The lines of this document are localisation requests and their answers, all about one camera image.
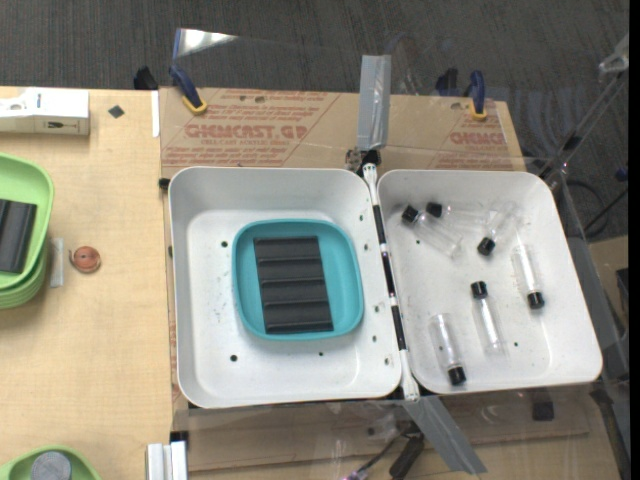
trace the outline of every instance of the black vial cap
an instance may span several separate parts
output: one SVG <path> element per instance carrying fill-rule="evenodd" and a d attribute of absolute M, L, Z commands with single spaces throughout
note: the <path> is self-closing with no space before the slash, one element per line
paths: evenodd
<path fill-rule="evenodd" d="M 483 256 L 489 256 L 495 249 L 496 243 L 491 238 L 483 238 L 482 242 L 478 245 L 478 252 Z"/>
<path fill-rule="evenodd" d="M 407 206 L 404 212 L 402 212 L 402 220 L 407 224 L 413 224 L 417 217 L 418 217 L 418 210 L 416 210 L 411 205 Z"/>
<path fill-rule="evenodd" d="M 427 203 L 427 213 L 439 219 L 442 217 L 442 205 L 439 203 Z"/>
<path fill-rule="evenodd" d="M 540 292 L 533 292 L 527 295 L 527 301 L 529 302 L 529 307 L 531 309 L 540 309 L 544 306 L 544 299 Z"/>
<path fill-rule="evenodd" d="M 471 285 L 471 293 L 473 293 L 474 299 L 485 299 L 489 292 L 487 292 L 487 284 L 484 281 L 478 281 Z"/>
<path fill-rule="evenodd" d="M 462 366 L 456 366 L 455 368 L 451 368 L 447 371 L 449 374 L 449 380 L 451 384 L 454 386 L 458 386 L 460 384 L 464 384 L 467 380 L 467 376 L 464 374 L 464 368 Z"/>

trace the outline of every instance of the light wood tabletop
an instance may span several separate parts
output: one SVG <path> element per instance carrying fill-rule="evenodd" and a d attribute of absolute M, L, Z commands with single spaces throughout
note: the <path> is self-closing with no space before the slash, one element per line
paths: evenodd
<path fill-rule="evenodd" d="M 0 464 L 62 444 L 104 479 L 140 479 L 146 445 L 171 426 L 160 146 L 149 92 L 92 90 L 90 109 L 88 137 L 0 137 L 52 178 L 49 237 L 102 258 L 92 274 L 65 260 L 63 286 L 47 275 L 34 299 L 0 311 Z"/>

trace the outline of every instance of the white box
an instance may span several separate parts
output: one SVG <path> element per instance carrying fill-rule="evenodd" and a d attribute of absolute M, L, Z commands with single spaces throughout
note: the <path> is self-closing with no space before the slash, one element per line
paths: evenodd
<path fill-rule="evenodd" d="M 89 91 L 28 87 L 0 99 L 0 132 L 89 135 Z"/>
<path fill-rule="evenodd" d="M 397 170 L 378 194 L 391 256 L 410 374 L 429 391 L 473 393 L 590 382 L 602 355 L 555 201 L 538 177 L 522 172 Z M 524 208 L 522 235 L 536 244 L 547 304 L 533 314 L 517 289 L 509 254 L 475 250 L 465 237 L 452 262 L 416 243 L 401 223 L 407 204 L 429 200 L 507 200 Z M 372 197 L 365 182 L 339 169 L 192 167 L 169 186 L 177 324 L 177 373 L 184 395 L 203 408 L 381 398 L 404 374 L 393 302 L 387 291 Z M 230 247 L 248 223 L 274 218 L 332 222 L 353 243 L 364 316 L 350 334 L 311 341 L 269 341 L 248 332 L 234 301 Z M 500 306 L 508 353 L 487 357 L 472 318 L 470 285 L 484 280 Z M 427 323 L 449 313 L 467 381 L 450 384 Z"/>

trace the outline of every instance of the teal tray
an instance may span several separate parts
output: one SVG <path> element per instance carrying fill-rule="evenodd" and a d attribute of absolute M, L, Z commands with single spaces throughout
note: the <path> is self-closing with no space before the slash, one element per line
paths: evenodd
<path fill-rule="evenodd" d="M 318 237 L 333 330 L 267 334 L 253 239 L 308 236 Z M 355 250 L 344 231 L 331 222 L 276 219 L 248 224 L 233 241 L 232 272 L 235 302 L 242 323 L 260 338 L 275 341 L 334 338 L 353 331 L 362 320 L 364 301 Z"/>

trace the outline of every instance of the vial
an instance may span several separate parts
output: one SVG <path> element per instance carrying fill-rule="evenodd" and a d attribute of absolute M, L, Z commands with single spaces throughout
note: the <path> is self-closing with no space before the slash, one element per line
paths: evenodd
<path fill-rule="evenodd" d="M 451 326 L 451 315 L 441 313 L 429 321 L 431 343 L 438 358 L 438 364 L 446 372 L 453 386 L 464 384 L 467 376 L 462 365 L 460 349 Z"/>
<path fill-rule="evenodd" d="M 429 201 L 425 211 L 436 219 L 442 219 L 461 230 L 486 227 L 489 222 L 489 212 L 477 201 L 450 204 Z"/>
<path fill-rule="evenodd" d="M 70 480 L 71 461 L 60 452 L 38 455 L 31 466 L 31 480 Z"/>
<path fill-rule="evenodd" d="M 460 254 L 462 235 L 428 213 L 419 212 L 409 205 L 402 214 L 402 221 L 413 228 L 421 241 L 450 258 Z"/>
<path fill-rule="evenodd" d="M 484 281 L 471 284 L 471 294 L 475 301 L 473 319 L 485 352 L 489 354 L 504 353 L 504 339 L 500 329 L 495 302 L 489 297 L 487 285 Z"/>
<path fill-rule="evenodd" d="M 489 256 L 496 244 L 507 241 L 517 228 L 518 205 L 505 202 L 487 224 L 486 234 L 478 244 L 478 252 Z"/>
<path fill-rule="evenodd" d="M 518 287 L 526 297 L 531 309 L 540 309 L 545 301 L 542 297 L 542 285 L 533 249 L 529 245 L 519 244 L 511 252 L 511 262 L 516 272 Z"/>

